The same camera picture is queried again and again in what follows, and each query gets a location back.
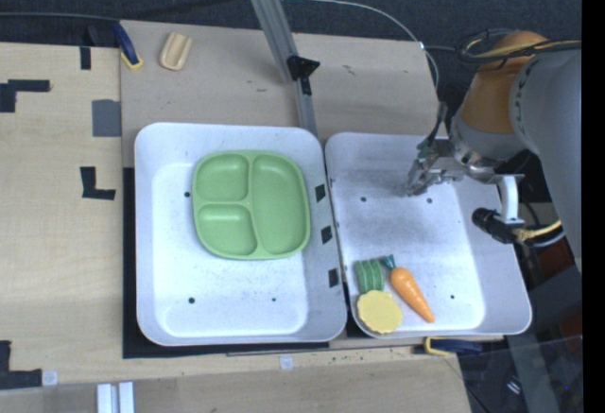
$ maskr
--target black clip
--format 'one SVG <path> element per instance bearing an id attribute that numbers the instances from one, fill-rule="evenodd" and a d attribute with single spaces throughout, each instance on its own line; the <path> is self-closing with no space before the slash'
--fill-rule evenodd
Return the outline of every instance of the black clip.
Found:
<path id="1" fill-rule="evenodd" d="M 301 81 L 302 93 L 305 95 L 311 95 L 309 76 L 316 71 L 316 69 L 320 66 L 320 63 L 315 60 L 299 57 L 298 55 L 289 57 L 286 63 L 287 68 L 290 71 L 290 75 L 292 76 L 292 80 Z"/>

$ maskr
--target wire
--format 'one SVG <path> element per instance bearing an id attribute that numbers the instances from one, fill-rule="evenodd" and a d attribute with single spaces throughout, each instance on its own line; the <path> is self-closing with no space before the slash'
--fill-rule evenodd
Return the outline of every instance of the wire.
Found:
<path id="1" fill-rule="evenodd" d="M 544 52 L 557 52 L 581 48 L 581 40 L 544 40 L 535 43 L 524 43 L 508 47 L 492 49 L 478 54 L 471 53 L 471 49 L 493 37 L 509 35 L 515 30 L 508 28 L 493 28 L 470 35 L 460 40 L 457 45 L 457 55 L 462 62 L 483 64 L 501 62 L 499 66 L 490 70 L 498 70 L 509 60 L 516 57 L 528 57 Z"/>
<path id="2" fill-rule="evenodd" d="M 512 232 L 517 235 L 519 240 L 525 242 L 531 238 L 535 238 L 536 236 L 545 235 L 547 233 L 553 232 L 557 230 L 561 226 L 561 221 L 557 220 L 552 225 L 548 225 L 547 227 L 543 227 L 538 230 L 528 230 L 528 229 L 515 229 Z"/>
<path id="3" fill-rule="evenodd" d="M 79 20 L 97 20 L 99 22 L 119 22 L 118 18 L 82 13 L 50 13 L 45 11 L 2 11 L 2 18 L 74 18 Z"/>
<path id="4" fill-rule="evenodd" d="M 531 206 L 529 203 L 519 203 L 519 204 L 521 204 L 527 208 L 527 211 L 531 215 L 531 219 L 533 220 L 534 224 L 539 227 L 540 218 L 538 218 L 538 214 L 536 213 L 536 210 L 534 210 L 533 206 Z"/>
<path id="5" fill-rule="evenodd" d="M 557 243 L 564 236 L 565 236 L 565 231 L 561 230 L 557 235 L 553 236 L 552 238 L 550 238 L 548 240 L 545 240 L 544 242 L 531 242 L 526 245 L 528 245 L 529 247 L 533 247 L 535 249 L 543 249 L 546 247 L 550 247 L 553 243 Z"/>
<path id="6" fill-rule="evenodd" d="M 456 48 L 446 45 L 425 45 L 424 48 L 429 52 L 450 52 L 456 53 Z"/>
<path id="7" fill-rule="evenodd" d="M 430 64 L 433 67 L 433 72 L 435 73 L 435 76 L 434 76 L 435 88 L 437 89 L 439 87 L 439 80 L 440 80 L 439 67 L 437 66 L 437 63 L 435 62 L 435 59 L 433 59 L 433 56 L 430 53 L 428 53 L 428 51 L 426 50 L 426 47 L 423 45 L 423 43 L 420 40 L 418 40 L 416 38 L 416 36 L 411 32 L 411 30 L 407 26 L 402 24 L 399 20 L 397 20 L 395 17 L 389 15 L 388 13 L 386 13 L 385 11 L 383 11 L 381 9 L 375 9 L 374 7 L 369 7 L 368 5 L 363 5 L 361 3 L 355 3 L 355 2 L 351 2 L 351 1 L 342 1 L 342 0 L 299 0 L 299 1 L 330 3 L 333 5 L 342 5 L 342 6 L 346 6 L 346 7 L 367 9 L 369 11 L 373 11 L 374 13 L 378 13 L 379 15 L 382 15 L 385 18 L 388 18 L 394 24 L 396 24 L 398 27 L 400 27 L 409 36 L 409 38 L 411 40 L 420 44 L 420 47 L 423 50 L 424 54 L 426 55 L 426 58 L 428 59 L 428 61 L 430 62 Z"/>
<path id="8" fill-rule="evenodd" d="M 435 127 L 433 128 L 433 130 L 431 130 L 431 132 L 428 134 L 428 136 L 426 138 L 426 144 L 428 146 L 431 146 L 433 144 L 433 141 L 435 141 L 435 138 L 437 137 L 437 133 L 439 132 L 439 127 L 441 126 L 441 123 L 445 119 L 446 114 L 447 114 L 447 106 L 445 105 L 445 102 L 440 101 L 439 107 L 437 109 L 437 122 L 435 123 Z"/>

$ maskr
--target black tape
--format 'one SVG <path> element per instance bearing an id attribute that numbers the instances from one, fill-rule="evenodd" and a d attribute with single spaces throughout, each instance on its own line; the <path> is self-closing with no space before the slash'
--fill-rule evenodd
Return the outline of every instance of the black tape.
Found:
<path id="1" fill-rule="evenodd" d="M 15 112 L 17 92 L 49 92 L 50 80 L 9 79 L 0 84 L 0 112 Z"/>
<path id="2" fill-rule="evenodd" d="M 10 341 L 0 341 L 0 389 L 40 387 L 42 370 L 11 371 L 9 369 Z"/>
<path id="3" fill-rule="evenodd" d="M 94 199 L 114 199 L 115 190 L 97 190 L 96 189 L 96 168 L 93 166 L 84 166 L 79 169 L 82 177 L 83 198 Z"/>
<path id="4" fill-rule="evenodd" d="M 335 268 L 328 270 L 328 284 L 330 285 L 330 288 L 336 287 L 338 282 L 338 270 Z"/>
<path id="5" fill-rule="evenodd" d="M 93 68 L 91 49 L 87 46 L 81 46 L 79 48 L 79 68 L 82 70 L 91 70 Z"/>
<path id="6" fill-rule="evenodd" d="M 319 203 L 322 199 L 325 198 L 325 185 L 320 184 L 315 187 L 315 201 Z"/>
<path id="7" fill-rule="evenodd" d="M 332 239 L 332 227 L 328 226 L 321 230 L 321 243 L 325 244 Z"/>

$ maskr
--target green divided plate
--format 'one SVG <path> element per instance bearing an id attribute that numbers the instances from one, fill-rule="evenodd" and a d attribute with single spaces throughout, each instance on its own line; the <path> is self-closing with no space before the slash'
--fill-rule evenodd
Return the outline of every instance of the green divided plate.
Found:
<path id="1" fill-rule="evenodd" d="M 287 257 L 309 240 L 303 173 L 283 154 L 245 150 L 208 155 L 196 164 L 192 196 L 199 240 L 220 257 Z"/>

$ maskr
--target toy carrot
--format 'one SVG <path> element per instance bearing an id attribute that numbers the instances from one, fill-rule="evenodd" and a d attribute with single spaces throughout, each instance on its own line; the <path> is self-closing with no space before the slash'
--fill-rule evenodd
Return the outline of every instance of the toy carrot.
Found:
<path id="1" fill-rule="evenodd" d="M 395 259 L 392 255 L 380 259 L 380 262 L 390 270 L 390 284 L 401 298 L 406 301 L 407 305 L 420 314 L 424 320 L 435 322 L 435 317 L 428 306 L 428 302 L 424 298 L 420 287 L 416 284 L 416 280 L 411 272 L 407 268 L 396 267 Z"/>

